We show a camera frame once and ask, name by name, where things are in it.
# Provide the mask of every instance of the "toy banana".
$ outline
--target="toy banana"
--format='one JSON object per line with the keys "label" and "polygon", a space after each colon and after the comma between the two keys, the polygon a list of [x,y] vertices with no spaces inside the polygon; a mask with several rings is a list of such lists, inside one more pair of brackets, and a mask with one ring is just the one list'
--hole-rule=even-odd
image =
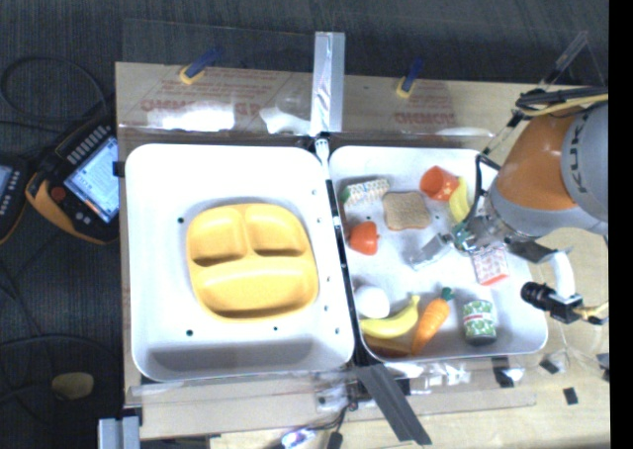
{"label": "toy banana", "polygon": [[419,296],[411,296],[408,305],[391,317],[365,318],[360,321],[363,333],[376,338],[397,338],[405,334],[417,322]]}
{"label": "toy banana", "polygon": [[448,199],[448,206],[451,209],[451,214],[456,223],[460,223],[466,218],[471,207],[468,204],[468,187],[466,186],[466,179],[460,176],[458,179],[457,189],[451,194]]}

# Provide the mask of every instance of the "white tray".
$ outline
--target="white tray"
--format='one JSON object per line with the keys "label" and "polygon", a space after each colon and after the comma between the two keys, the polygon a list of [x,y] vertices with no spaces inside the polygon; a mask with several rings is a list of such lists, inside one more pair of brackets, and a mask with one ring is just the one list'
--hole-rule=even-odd
{"label": "white tray", "polygon": [[[473,150],[452,148],[348,145],[334,151],[329,168],[337,196],[346,185],[372,178],[387,178],[394,192],[419,191],[421,176],[434,165],[465,177],[473,192],[476,154]],[[482,172],[484,187],[488,187],[495,171],[483,165]],[[422,230],[389,230],[380,201],[344,211],[344,230],[370,219],[376,223],[380,236],[378,252],[373,256],[346,246],[352,284],[369,284],[385,290],[392,312],[402,308],[411,294],[419,294],[420,306],[424,307],[439,295],[442,287],[454,290],[455,299],[449,302],[451,314],[426,345],[420,360],[529,354],[540,350],[547,341],[547,322],[543,312],[521,300],[521,287],[532,280],[525,261],[507,254],[509,278],[489,287],[477,283],[470,258],[455,249],[419,271],[410,267],[408,260],[416,251],[454,224],[446,203],[423,197],[431,214],[431,225]],[[489,299],[496,307],[497,341],[493,344],[475,347],[464,339],[461,308],[474,298]],[[410,342],[410,339],[410,333],[399,338],[402,343]]]}
{"label": "white tray", "polygon": [[[132,354],[146,377],[333,370],[349,361],[354,337],[329,199],[313,155],[295,147],[148,144],[128,157],[125,181]],[[195,298],[186,231],[203,210],[253,202],[283,206],[302,221],[318,295],[294,314],[224,322]]]}

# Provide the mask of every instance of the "small box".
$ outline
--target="small box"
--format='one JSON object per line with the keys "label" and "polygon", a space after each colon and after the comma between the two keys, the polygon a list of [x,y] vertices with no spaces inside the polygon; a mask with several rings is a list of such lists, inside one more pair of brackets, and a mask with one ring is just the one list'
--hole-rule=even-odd
{"label": "small box", "polygon": [[502,248],[492,248],[473,256],[473,266],[477,282],[482,286],[494,284],[509,275],[505,251]]}

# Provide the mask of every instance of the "toy can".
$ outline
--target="toy can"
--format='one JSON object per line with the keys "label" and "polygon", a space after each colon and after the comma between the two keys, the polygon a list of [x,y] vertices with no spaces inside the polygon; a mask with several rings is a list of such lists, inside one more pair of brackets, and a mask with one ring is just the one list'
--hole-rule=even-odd
{"label": "toy can", "polygon": [[486,345],[497,340],[497,324],[492,302],[473,300],[462,308],[466,341],[471,345]]}

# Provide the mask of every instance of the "toy bread slice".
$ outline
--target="toy bread slice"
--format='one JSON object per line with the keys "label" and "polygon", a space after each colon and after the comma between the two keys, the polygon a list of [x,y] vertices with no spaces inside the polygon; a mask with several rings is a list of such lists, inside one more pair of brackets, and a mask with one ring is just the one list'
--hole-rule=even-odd
{"label": "toy bread slice", "polygon": [[385,224],[392,231],[417,228],[431,224],[431,217],[422,195],[417,192],[388,192],[383,198]]}

